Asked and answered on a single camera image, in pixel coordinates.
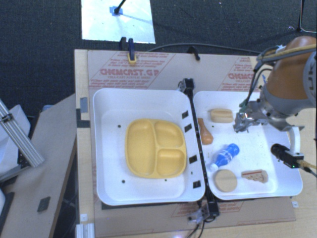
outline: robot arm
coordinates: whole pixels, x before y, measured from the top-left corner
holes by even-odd
[[[286,122],[288,117],[316,107],[316,42],[314,37],[298,37],[282,49],[273,48],[273,55],[271,49],[265,51],[269,55],[258,57],[255,74],[265,63],[273,65],[273,70],[257,101],[249,101],[257,80],[252,82],[249,96],[236,115],[236,132],[268,123],[280,131],[289,131],[292,126]]]

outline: yellow plate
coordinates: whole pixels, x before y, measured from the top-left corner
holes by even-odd
[[[125,136],[125,159],[132,173],[144,178],[172,178],[183,173],[187,154],[182,130],[157,119],[138,119]]]

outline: white bottle cap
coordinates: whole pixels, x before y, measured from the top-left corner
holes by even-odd
[[[215,171],[217,171],[219,169],[219,167],[215,164],[215,163],[212,163],[211,165],[210,165],[210,171],[211,172],[215,172]]]

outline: round beige disc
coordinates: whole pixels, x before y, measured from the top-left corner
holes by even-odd
[[[237,177],[228,169],[217,171],[214,177],[216,187],[222,192],[231,192],[237,187]]]

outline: blue bottle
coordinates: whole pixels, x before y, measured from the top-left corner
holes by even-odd
[[[236,144],[228,145],[226,149],[218,154],[216,161],[210,165],[210,170],[214,172],[217,171],[220,166],[227,165],[239,151],[240,149]]]

